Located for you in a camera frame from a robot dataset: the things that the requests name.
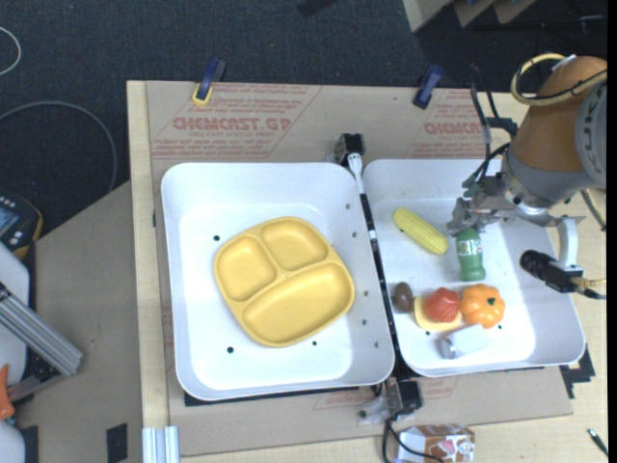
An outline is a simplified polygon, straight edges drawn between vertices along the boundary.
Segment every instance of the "green bottle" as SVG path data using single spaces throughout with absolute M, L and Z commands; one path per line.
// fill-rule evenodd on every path
M 486 271 L 482 265 L 482 242 L 476 230 L 467 228 L 456 235 L 456 255 L 461 264 L 461 280 L 484 280 Z

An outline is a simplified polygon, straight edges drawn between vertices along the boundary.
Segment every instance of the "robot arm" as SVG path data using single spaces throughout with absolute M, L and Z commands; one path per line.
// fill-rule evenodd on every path
M 535 97 L 519 92 L 521 76 L 546 60 L 558 61 Z M 522 218 L 543 227 L 557 226 L 559 260 L 529 251 L 521 266 L 563 292 L 594 296 L 576 266 L 577 220 L 555 218 L 549 210 L 589 188 L 606 188 L 606 61 L 594 57 L 546 54 L 521 66 L 512 80 L 516 100 L 529 105 L 523 122 L 502 154 L 500 170 L 487 176 L 483 166 L 463 184 L 467 188 L 452 211 L 448 231 L 478 232 L 496 221 Z

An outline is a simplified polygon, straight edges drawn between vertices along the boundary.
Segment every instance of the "yellow corn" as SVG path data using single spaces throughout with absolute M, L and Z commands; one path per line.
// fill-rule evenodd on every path
M 424 221 L 406 207 L 399 207 L 392 213 L 394 224 L 433 254 L 441 255 L 447 250 L 446 236 L 433 225 Z

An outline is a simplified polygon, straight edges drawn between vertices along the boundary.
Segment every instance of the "small box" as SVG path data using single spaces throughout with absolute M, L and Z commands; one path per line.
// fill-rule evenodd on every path
M 440 458 L 444 463 L 473 461 L 475 434 L 456 423 L 448 425 L 416 425 L 400 433 L 409 449 Z M 412 454 L 401 447 L 398 458 L 416 463 L 433 463 L 435 459 Z

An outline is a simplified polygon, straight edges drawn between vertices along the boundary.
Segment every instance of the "black fabric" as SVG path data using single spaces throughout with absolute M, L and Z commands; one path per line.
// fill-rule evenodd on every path
M 504 92 L 539 52 L 606 58 L 605 23 L 546 25 L 606 12 L 607 0 L 538 0 L 516 19 L 522 27 L 499 26 L 489 9 L 462 28 L 447 6 L 414 34 L 402 0 L 0 0 L 0 26 L 23 51 L 0 76 L 0 116 L 41 100 L 87 109 L 114 137 L 120 184 L 127 80 L 200 81 L 217 56 L 228 82 L 414 87 L 438 64 L 441 87 L 465 88 L 476 63 Z M 0 33 L 0 70 L 14 54 Z M 106 194 L 111 160 L 100 127 L 78 111 L 40 107 L 0 121 L 0 186 L 42 212 L 43 233 Z

